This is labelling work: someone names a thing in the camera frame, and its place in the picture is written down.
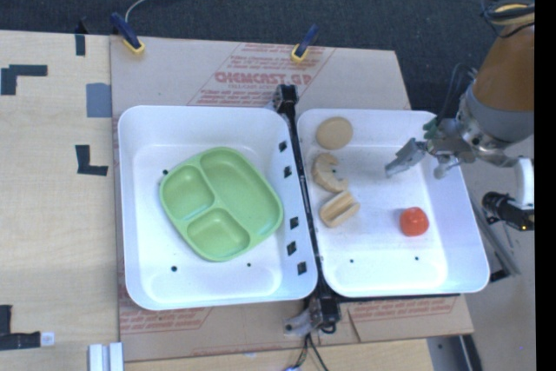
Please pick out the black cylinder on white bracket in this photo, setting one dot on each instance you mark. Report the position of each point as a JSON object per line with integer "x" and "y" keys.
{"x": 508, "y": 210}

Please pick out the thin black and white rod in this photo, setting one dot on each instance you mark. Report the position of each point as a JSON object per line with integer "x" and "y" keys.
{"x": 305, "y": 195}

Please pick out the green divided plate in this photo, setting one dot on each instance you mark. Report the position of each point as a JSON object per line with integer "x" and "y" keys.
{"x": 230, "y": 191}

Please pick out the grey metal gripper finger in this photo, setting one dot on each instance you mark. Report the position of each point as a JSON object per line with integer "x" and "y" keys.
{"x": 444, "y": 167}
{"x": 406, "y": 158}

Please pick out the round beige biscuit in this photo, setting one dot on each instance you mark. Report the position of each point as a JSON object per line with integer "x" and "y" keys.
{"x": 334, "y": 133}

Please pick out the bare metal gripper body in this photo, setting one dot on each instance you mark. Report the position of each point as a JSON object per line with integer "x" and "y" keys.
{"x": 471, "y": 141}

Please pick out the white plastic tray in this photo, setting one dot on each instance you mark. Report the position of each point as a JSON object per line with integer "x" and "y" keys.
{"x": 382, "y": 269}
{"x": 143, "y": 204}

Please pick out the beige croissant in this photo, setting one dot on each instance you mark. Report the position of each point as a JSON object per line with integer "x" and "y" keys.
{"x": 323, "y": 176}

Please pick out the beige bread bun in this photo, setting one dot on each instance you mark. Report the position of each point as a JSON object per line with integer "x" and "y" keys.
{"x": 339, "y": 208}

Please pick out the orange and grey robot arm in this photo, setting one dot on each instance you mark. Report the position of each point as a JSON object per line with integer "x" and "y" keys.
{"x": 504, "y": 74}

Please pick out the red-orange tomato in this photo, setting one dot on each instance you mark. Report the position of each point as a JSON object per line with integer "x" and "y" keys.
{"x": 414, "y": 222}

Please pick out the brown cardboard board, red print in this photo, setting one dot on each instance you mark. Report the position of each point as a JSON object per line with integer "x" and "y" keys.
{"x": 182, "y": 69}

